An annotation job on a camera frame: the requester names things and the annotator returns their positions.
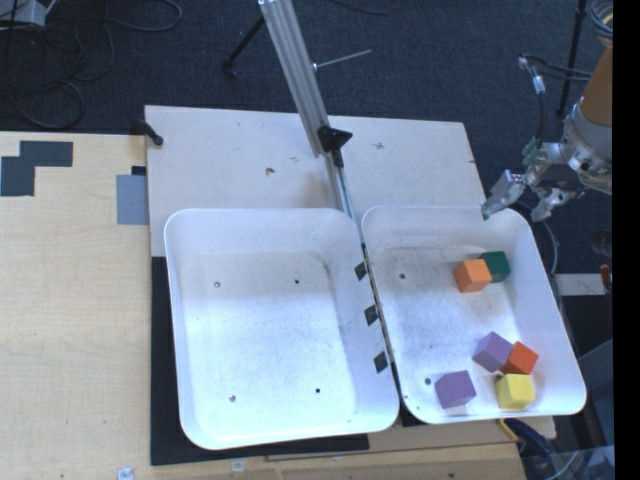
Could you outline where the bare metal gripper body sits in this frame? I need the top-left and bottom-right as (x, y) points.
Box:
(522, 139), (614, 197)

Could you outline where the green cube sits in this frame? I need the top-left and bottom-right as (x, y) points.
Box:
(478, 250), (512, 284)

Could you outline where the orange cube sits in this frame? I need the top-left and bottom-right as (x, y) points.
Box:
(452, 258), (494, 294)
(500, 341), (540, 376)

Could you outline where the white plastic tray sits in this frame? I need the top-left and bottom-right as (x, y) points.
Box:
(163, 207), (401, 452)
(360, 204), (588, 426)

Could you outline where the purple cube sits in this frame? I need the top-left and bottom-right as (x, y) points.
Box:
(471, 331), (515, 374)
(433, 369), (478, 411)

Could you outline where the yellow cube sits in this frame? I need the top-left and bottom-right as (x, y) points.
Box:
(494, 372), (537, 412)

